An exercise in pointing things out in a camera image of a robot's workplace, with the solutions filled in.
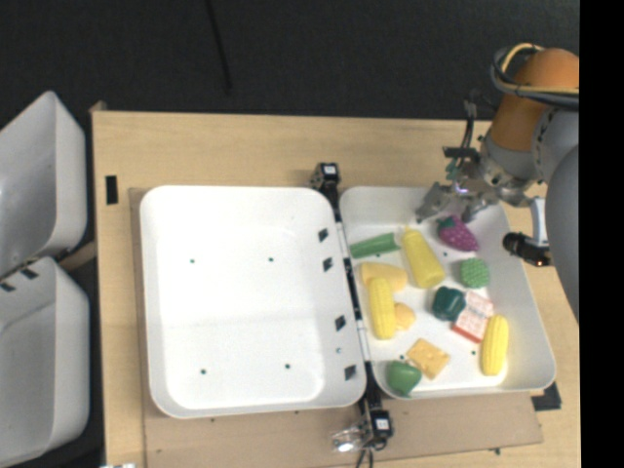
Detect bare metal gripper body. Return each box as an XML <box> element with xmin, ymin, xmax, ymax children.
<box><xmin>448</xmin><ymin>160</ymin><xmax>537</xmax><ymax>207</ymax></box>

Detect purple toy grapes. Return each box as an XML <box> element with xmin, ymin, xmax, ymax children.
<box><xmin>435</xmin><ymin>214</ymin><xmax>481</xmax><ymax>254</ymax></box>

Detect yellow toy squeeze bottle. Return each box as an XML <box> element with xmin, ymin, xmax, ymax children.
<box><xmin>401</xmin><ymin>224</ymin><xmax>447</xmax><ymax>290</ymax></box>

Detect light green textured toy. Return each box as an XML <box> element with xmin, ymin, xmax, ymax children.
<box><xmin>458</xmin><ymin>256</ymin><xmax>491</xmax><ymax>290</ymax></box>

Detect green toy cucumber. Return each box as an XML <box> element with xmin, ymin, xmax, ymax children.
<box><xmin>349</xmin><ymin>231</ymin><xmax>403</xmax><ymax>259</ymax></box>

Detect yellow toy wedge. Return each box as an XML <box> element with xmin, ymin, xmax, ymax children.
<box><xmin>360</xmin><ymin>260</ymin><xmax>410</xmax><ymax>294</ymax></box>

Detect dark green toy pepper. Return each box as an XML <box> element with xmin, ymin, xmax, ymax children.
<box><xmin>430</xmin><ymin>285</ymin><xmax>467</xmax><ymax>322</ymax></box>

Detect white plastic tray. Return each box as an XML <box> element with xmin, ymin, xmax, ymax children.
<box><xmin>138</xmin><ymin>184</ymin><xmax>369</xmax><ymax>419</ymax></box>
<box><xmin>337</xmin><ymin>184</ymin><xmax>558</xmax><ymax>401</ymax></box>

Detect red and white packet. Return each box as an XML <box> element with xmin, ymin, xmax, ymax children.
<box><xmin>450</xmin><ymin>291</ymin><xmax>495</xmax><ymax>344</ymax></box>

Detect thin black rod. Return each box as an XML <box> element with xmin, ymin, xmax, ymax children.
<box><xmin>325</xmin><ymin>182</ymin><xmax>379</xmax><ymax>411</ymax></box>

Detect yellow-orange round toy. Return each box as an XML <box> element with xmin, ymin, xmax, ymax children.
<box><xmin>393</xmin><ymin>301</ymin><xmax>417</xmax><ymax>332</ymax></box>

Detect yellow toy corn cob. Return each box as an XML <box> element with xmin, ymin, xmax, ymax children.
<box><xmin>479</xmin><ymin>314</ymin><xmax>510</xmax><ymax>377</ymax></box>
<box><xmin>368</xmin><ymin>276</ymin><xmax>398</xmax><ymax>341</ymax></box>

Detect yellow toy cheese block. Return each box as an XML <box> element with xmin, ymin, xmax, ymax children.
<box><xmin>406</xmin><ymin>337</ymin><xmax>452</xmax><ymax>381</ymax></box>

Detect light green toy pepper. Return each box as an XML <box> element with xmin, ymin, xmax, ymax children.
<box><xmin>385</xmin><ymin>359</ymin><xmax>423</xmax><ymax>399</ymax></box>

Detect black cylinder on white bracket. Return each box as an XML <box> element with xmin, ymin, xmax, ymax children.
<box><xmin>502</xmin><ymin>195</ymin><xmax>555</xmax><ymax>268</ymax></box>

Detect black block with wires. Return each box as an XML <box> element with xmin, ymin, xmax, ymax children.
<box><xmin>310</xmin><ymin>161</ymin><xmax>343</xmax><ymax>195</ymax></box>
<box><xmin>361</xmin><ymin>406</ymin><xmax>394</xmax><ymax>442</ymax></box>

